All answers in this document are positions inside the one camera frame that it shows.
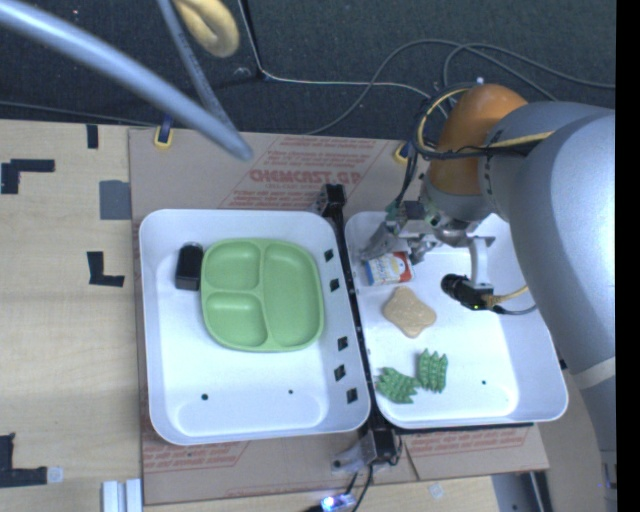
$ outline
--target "beige bread slice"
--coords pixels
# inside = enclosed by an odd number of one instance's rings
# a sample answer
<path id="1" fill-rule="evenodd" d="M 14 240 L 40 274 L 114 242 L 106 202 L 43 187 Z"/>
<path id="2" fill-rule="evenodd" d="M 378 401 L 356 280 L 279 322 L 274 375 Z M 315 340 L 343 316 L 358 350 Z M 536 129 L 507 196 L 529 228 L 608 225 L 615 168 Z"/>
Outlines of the beige bread slice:
<path id="1" fill-rule="evenodd" d="M 416 338 L 436 321 L 436 312 L 407 286 L 398 286 L 395 289 L 382 313 L 409 338 Z"/>

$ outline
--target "wooden surface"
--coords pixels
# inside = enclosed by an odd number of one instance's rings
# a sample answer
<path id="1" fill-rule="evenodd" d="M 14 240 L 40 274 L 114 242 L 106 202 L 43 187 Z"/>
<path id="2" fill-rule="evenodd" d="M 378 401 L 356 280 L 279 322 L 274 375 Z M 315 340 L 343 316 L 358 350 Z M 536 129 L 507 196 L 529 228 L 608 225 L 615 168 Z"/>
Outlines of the wooden surface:
<path id="1" fill-rule="evenodd" d="M 15 468 L 64 471 L 62 483 L 0 489 L 0 511 L 99 511 L 102 482 L 141 477 L 131 224 L 99 212 L 99 183 L 129 180 L 127 130 L 101 126 L 88 149 L 82 124 L 0 122 L 1 162 L 56 161 L 0 196 L 0 435 L 16 433 Z M 124 286 L 89 285 L 87 251 L 103 251 Z M 297 512 L 323 496 L 145 510 Z M 361 508 L 390 509 L 499 510 L 490 477 L 374 486 Z"/>

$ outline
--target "cardboard box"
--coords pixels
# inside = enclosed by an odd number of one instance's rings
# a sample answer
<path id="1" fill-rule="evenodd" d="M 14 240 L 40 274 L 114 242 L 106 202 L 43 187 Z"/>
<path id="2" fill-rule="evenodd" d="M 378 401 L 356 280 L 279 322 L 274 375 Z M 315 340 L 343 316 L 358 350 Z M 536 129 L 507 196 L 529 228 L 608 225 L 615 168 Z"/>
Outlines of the cardboard box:
<path id="1" fill-rule="evenodd" d="M 239 162 L 189 130 L 176 130 L 164 150 L 154 146 L 153 136 L 153 129 L 129 132 L 145 504 L 344 489 L 352 475 L 336 473 L 332 461 L 356 443 L 356 432 L 190 447 L 171 445 L 155 433 L 146 399 L 137 234 L 144 217 L 163 208 L 313 210 L 324 183 L 345 186 L 346 218 L 383 210 L 404 178 L 404 166 L 393 159 L 400 142 L 247 133 L 255 155 Z M 418 188 L 415 180 L 407 197 L 417 197 Z M 374 485 L 548 467 L 535 425 L 402 439 L 398 465 L 378 471 Z"/>

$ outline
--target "white tray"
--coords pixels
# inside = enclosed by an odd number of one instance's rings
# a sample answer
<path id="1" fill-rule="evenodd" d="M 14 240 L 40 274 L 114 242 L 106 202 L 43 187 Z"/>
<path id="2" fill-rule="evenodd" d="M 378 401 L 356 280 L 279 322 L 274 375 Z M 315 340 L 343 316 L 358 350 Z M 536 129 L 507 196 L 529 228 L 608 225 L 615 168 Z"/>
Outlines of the white tray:
<path id="1" fill-rule="evenodd" d="M 539 313 L 505 316 L 471 311 L 441 290 L 440 281 L 446 274 L 471 277 L 467 249 L 443 246 L 427 253 L 415 266 L 415 278 L 403 283 L 436 311 L 434 325 L 412 339 L 383 316 L 382 308 L 395 285 L 369 286 L 359 254 L 384 217 L 384 213 L 363 212 L 346 226 L 372 376 L 375 380 L 383 367 L 415 375 L 417 356 L 425 348 L 446 354 L 449 366 L 441 394 L 420 390 L 412 397 L 413 404 L 396 404 L 376 393 L 383 416 L 407 429 L 539 422 L 561 416 L 567 406 L 567 391 Z M 474 235 L 496 237 L 488 249 L 488 271 L 495 293 L 520 288 L 524 278 L 508 224 L 491 216 Z M 503 305 L 517 310 L 531 304 L 527 293 Z"/>
<path id="2" fill-rule="evenodd" d="M 180 248 L 273 238 L 307 249 L 323 287 L 318 341 L 291 352 L 225 348 L 207 332 L 200 294 L 175 287 Z M 179 445 L 352 431 L 371 400 L 330 224 L 307 212 L 159 210 L 140 226 L 149 408 Z M 325 252 L 332 251 L 328 261 Z M 340 287 L 331 291 L 338 279 Z"/>

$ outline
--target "green divided tray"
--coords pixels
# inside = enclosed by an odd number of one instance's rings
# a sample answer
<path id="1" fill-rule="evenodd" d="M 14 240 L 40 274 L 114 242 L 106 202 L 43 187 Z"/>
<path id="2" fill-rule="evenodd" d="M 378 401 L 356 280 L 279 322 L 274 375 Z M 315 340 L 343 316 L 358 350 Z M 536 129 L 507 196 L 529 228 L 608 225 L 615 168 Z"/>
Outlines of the green divided tray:
<path id="1" fill-rule="evenodd" d="M 200 295 L 209 334 L 228 348 L 299 350 L 324 327 L 315 260 L 289 242 L 242 238 L 215 243 L 202 261 Z"/>

